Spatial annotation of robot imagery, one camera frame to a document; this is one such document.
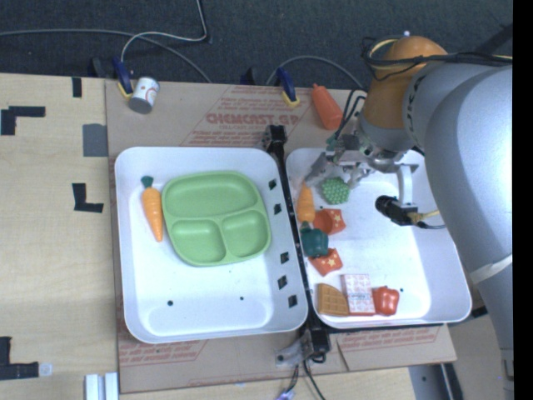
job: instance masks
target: orange carrot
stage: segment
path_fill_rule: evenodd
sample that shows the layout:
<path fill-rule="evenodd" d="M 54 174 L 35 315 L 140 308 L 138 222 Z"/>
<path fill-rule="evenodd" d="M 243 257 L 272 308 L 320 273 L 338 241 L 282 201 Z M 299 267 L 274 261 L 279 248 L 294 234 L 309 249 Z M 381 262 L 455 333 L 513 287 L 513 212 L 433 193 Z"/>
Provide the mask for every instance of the orange carrot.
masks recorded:
<path fill-rule="evenodd" d="M 142 210 L 150 224 L 153 235 L 158 242 L 163 239 L 163 211 L 161 202 L 161 193 L 156 190 L 153 184 L 153 177 L 142 177 L 142 185 L 144 191 L 142 192 Z"/>
<path fill-rule="evenodd" d="M 313 193 L 305 182 L 301 185 L 300 196 L 296 203 L 296 216 L 301 223 L 304 221 L 312 223 L 315 220 Z"/>

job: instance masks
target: white can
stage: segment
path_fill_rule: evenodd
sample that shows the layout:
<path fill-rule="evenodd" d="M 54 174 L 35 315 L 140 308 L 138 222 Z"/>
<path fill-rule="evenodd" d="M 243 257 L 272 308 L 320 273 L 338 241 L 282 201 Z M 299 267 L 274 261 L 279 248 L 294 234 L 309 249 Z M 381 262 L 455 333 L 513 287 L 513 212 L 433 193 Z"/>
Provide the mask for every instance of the white can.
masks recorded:
<path fill-rule="evenodd" d="M 156 101 L 159 83 L 152 77 L 140 77 L 130 98 L 130 108 L 140 114 L 148 114 Z"/>

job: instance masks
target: red and white box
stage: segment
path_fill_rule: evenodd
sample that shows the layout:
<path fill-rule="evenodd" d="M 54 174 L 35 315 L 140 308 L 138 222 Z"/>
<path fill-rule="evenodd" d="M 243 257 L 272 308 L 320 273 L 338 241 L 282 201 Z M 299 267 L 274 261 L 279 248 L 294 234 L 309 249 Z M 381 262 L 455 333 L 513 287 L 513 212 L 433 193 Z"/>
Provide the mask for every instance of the red and white box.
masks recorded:
<path fill-rule="evenodd" d="M 372 316 L 376 314 L 370 276 L 368 274 L 343 274 L 341 280 L 351 316 Z"/>

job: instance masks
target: cardboard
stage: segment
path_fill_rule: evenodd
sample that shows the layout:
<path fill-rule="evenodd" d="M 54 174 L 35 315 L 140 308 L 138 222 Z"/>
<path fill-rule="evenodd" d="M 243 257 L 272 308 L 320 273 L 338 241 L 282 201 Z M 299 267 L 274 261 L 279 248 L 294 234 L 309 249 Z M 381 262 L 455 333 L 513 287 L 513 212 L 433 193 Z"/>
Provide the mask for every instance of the cardboard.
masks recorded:
<path fill-rule="evenodd" d="M 291 367 L 276 366 L 276 351 L 297 332 L 150 345 L 124 324 L 117 207 L 113 167 L 118 154 L 135 146 L 260 147 L 268 125 L 284 125 L 286 154 L 323 147 L 327 131 L 310 89 L 297 89 L 301 103 L 288 107 L 278 87 L 161 83 L 149 114 L 129 108 L 117 83 L 106 80 L 113 259 L 117 297 L 117 340 L 121 393 L 289 378 Z M 348 91 L 330 91 L 341 107 Z M 393 368 L 456 359 L 447 326 L 333 333 L 331 351 L 315 374 Z"/>

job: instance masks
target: white tray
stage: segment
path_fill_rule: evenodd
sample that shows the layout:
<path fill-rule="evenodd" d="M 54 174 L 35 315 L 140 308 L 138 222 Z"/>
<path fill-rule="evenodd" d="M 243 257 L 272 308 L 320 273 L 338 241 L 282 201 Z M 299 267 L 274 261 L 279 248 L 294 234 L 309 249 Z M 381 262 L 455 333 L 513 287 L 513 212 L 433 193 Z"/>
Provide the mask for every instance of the white tray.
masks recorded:
<path fill-rule="evenodd" d="M 259 257 L 193 267 L 174 252 L 168 233 L 154 240 L 142 213 L 141 177 L 160 191 L 173 178 L 234 170 L 257 186 L 271 225 Z M 134 147 L 115 163 L 126 324 L 145 343 L 276 333 L 306 320 L 306 295 L 276 162 L 252 148 Z"/>
<path fill-rule="evenodd" d="M 286 170 L 295 206 L 303 178 L 322 151 L 297 149 L 287 158 Z M 435 210 L 423 158 L 416 152 L 408 152 L 401 162 L 420 165 L 412 177 L 413 200 L 421 212 Z M 346 178 L 340 169 L 336 175 Z M 457 322 L 469 315 L 471 295 L 448 231 L 400 227 L 376 210 L 375 201 L 380 195 L 399 196 L 396 175 L 377 172 L 363 178 L 360 185 L 351 190 L 349 201 L 338 206 L 325 202 L 319 189 L 312 188 L 315 208 L 341 209 L 346 222 L 344 231 L 329 237 L 329 247 L 337 249 L 343 268 L 323 277 L 305 257 L 311 290 L 316 291 L 318 283 L 341 290 L 341 274 L 364 273 L 370 275 L 373 288 L 387 285 L 401 292 L 393 316 L 318 314 L 325 324 L 339 329 L 404 326 Z M 434 217 L 428 223 L 439 225 L 443 222 Z"/>

